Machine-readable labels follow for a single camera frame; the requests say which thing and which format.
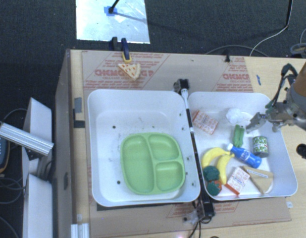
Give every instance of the white plastic tub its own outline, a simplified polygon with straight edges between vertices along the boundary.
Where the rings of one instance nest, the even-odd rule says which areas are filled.
[[[207,150],[213,147],[225,149],[229,143],[232,143],[234,125],[225,117],[230,108],[238,108],[242,111],[244,120],[239,125],[245,128],[257,112],[265,113],[264,106],[269,101],[267,96],[260,93],[192,93],[189,96],[191,112],[201,110],[219,122],[213,135],[194,127],[200,159]],[[217,196],[211,196],[212,198],[218,201],[227,201],[291,196],[296,193],[298,184],[281,131],[273,132],[272,124],[266,122],[258,130],[249,134],[245,132],[242,147],[252,151],[252,138],[259,135],[267,137],[268,141],[269,156],[262,158],[262,163],[258,169],[273,172],[274,180],[270,190],[266,194],[261,194],[252,181],[248,181],[239,196],[223,186],[222,191]],[[236,167],[244,165],[246,164],[236,158],[231,159],[226,169],[227,177],[231,176]]]
[[[88,97],[92,192],[103,206],[180,203],[200,193],[194,150],[184,101],[171,91],[96,90]],[[178,142],[185,181],[178,190],[139,195],[126,185],[120,163],[120,145],[134,133],[160,132]]]

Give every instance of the soda can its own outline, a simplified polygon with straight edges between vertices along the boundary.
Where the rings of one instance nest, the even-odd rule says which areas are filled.
[[[253,153],[261,158],[268,156],[267,138],[264,136],[257,136],[252,139]]]

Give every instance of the robotic arm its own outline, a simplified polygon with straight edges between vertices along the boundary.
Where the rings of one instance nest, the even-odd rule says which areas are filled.
[[[280,90],[288,79],[290,88],[286,88],[286,99],[277,102]],[[264,114],[256,113],[251,119],[251,123],[246,127],[247,132],[258,129],[266,121],[273,124],[273,131],[279,131],[282,126],[297,125],[306,131],[306,63],[302,70],[297,74],[296,70],[287,64],[281,72],[281,80],[274,98],[265,106]],[[297,152],[306,159],[306,146],[299,145]]]

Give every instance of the blue bottle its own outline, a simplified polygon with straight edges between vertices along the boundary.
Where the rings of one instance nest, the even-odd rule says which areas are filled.
[[[233,144],[229,144],[227,150],[234,153],[236,158],[255,169],[261,165],[262,159],[244,148],[235,147]]]

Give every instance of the toy pizza slice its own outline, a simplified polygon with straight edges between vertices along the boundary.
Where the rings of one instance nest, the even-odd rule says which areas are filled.
[[[262,194],[265,194],[272,185],[273,173],[243,166],[243,169],[250,175],[251,180]]]
[[[120,63],[118,67],[127,74],[133,81],[136,81],[137,78],[140,76],[141,66],[139,63],[137,64],[125,64]]]

